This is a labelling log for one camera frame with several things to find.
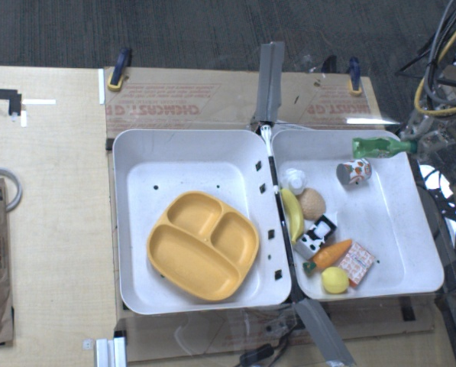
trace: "orange carrot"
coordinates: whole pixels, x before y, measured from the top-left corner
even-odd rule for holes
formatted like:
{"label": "orange carrot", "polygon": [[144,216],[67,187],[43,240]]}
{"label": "orange carrot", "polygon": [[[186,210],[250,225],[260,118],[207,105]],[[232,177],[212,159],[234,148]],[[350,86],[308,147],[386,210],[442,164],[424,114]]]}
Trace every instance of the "orange carrot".
{"label": "orange carrot", "polygon": [[325,269],[333,265],[351,247],[351,243],[351,239],[345,239],[334,245],[322,247],[311,261],[304,262],[304,271],[309,274],[314,268]]}

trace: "banana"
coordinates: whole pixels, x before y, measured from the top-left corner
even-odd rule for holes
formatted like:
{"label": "banana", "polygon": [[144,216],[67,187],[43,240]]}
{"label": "banana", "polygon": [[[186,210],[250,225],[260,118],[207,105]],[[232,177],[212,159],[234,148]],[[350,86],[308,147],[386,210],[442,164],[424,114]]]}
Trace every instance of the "banana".
{"label": "banana", "polygon": [[286,216],[289,218],[290,240],[296,243],[296,240],[304,232],[304,215],[302,207],[297,197],[289,189],[281,189],[282,204]]}

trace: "yellow plate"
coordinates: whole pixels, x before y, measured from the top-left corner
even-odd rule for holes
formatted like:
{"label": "yellow plate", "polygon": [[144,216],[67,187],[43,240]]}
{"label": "yellow plate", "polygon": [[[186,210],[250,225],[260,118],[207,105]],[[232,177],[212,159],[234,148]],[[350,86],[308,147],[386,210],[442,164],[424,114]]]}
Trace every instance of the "yellow plate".
{"label": "yellow plate", "polygon": [[147,240],[151,264],[204,300],[223,300],[241,285],[258,252],[258,231],[235,208],[207,193],[178,196]]}

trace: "white plastic tray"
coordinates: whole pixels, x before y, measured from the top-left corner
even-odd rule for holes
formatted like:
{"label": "white plastic tray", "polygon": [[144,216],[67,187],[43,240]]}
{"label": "white plastic tray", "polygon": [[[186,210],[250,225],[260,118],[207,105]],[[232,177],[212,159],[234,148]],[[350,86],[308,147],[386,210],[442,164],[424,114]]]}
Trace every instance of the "white plastic tray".
{"label": "white plastic tray", "polygon": [[[261,307],[288,298],[292,284],[267,150],[259,136],[242,130],[130,130],[115,139],[113,155],[119,279],[122,299],[131,310],[146,315]],[[257,257],[243,284],[220,302],[182,291],[147,259],[153,225],[174,199],[190,190],[233,206],[260,234]]]}
{"label": "white plastic tray", "polygon": [[294,252],[296,275],[304,293],[318,300],[381,297],[433,292],[444,273],[409,161],[401,153],[368,159],[373,175],[359,185],[343,186],[336,177],[339,163],[353,158],[351,139],[389,136],[386,131],[285,130],[274,135],[277,174],[290,167],[303,170],[308,183],[324,197],[326,211],[336,215],[334,240],[353,239],[376,261],[362,282],[344,294],[324,292],[320,271],[307,276],[303,258]]}

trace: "dark floor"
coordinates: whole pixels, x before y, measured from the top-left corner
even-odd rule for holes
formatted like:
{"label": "dark floor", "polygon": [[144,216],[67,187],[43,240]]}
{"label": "dark floor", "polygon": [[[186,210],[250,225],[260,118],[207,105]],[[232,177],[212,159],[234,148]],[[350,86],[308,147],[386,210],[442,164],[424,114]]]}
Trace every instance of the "dark floor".
{"label": "dark floor", "polygon": [[[99,68],[130,47],[134,67],[258,71],[260,45],[284,41],[285,71],[320,70],[334,54],[343,73],[358,57],[383,115],[406,122],[419,81],[395,72],[435,33],[448,2],[0,0],[0,65]],[[424,69],[421,61],[410,73]]]}

